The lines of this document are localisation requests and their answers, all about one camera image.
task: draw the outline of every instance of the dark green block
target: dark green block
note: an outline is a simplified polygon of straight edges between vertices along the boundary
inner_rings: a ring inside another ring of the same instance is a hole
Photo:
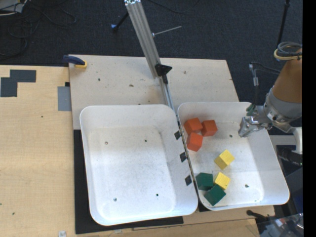
[[[215,184],[206,194],[205,198],[211,203],[211,205],[217,204],[226,195],[225,191],[218,185]]]
[[[196,181],[199,190],[208,191],[213,187],[213,174],[201,172],[196,176]]]

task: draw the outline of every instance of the blue and yellow clamp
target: blue and yellow clamp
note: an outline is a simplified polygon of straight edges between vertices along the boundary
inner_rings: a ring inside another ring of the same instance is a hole
[[[71,55],[64,55],[62,62],[73,63],[75,65],[75,68],[85,69],[87,67],[86,61]]]

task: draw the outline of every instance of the orange block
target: orange block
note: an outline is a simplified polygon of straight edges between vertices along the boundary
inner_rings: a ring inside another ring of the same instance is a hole
[[[187,139],[187,147],[190,150],[197,152],[202,147],[203,136],[192,132]]]
[[[199,132],[203,126],[198,118],[191,118],[184,123],[184,128],[190,135],[192,132]]]
[[[202,127],[201,133],[204,137],[213,136],[217,132],[215,120],[204,120],[202,122]]]

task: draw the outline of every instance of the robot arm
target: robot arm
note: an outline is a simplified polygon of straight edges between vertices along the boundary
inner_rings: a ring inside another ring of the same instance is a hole
[[[296,52],[284,51],[293,47],[299,49]],[[240,123],[240,137],[247,137],[263,128],[269,130],[274,126],[285,133],[293,133],[298,145],[296,153],[302,153],[302,128],[290,125],[302,116],[302,51],[301,45],[296,43],[283,42],[278,45],[274,57],[287,61],[267,94],[264,105],[252,104],[248,107],[247,116]]]

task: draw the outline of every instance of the white tray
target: white tray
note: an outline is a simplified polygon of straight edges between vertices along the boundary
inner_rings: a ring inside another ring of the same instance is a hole
[[[197,117],[201,122],[214,119],[218,128],[215,135],[203,138],[199,151],[188,150],[195,176],[200,172],[213,176],[222,172],[231,179],[226,195],[214,206],[205,199],[206,191],[198,191],[200,201],[210,210],[278,205],[289,199],[288,186],[267,130],[253,132],[246,138],[238,135],[241,118],[249,105],[247,102],[183,103],[178,108],[182,127],[186,120]],[[235,160],[222,170],[214,159],[225,149]]]
[[[105,226],[189,215],[198,206],[175,112],[89,106],[80,114],[90,212]]]

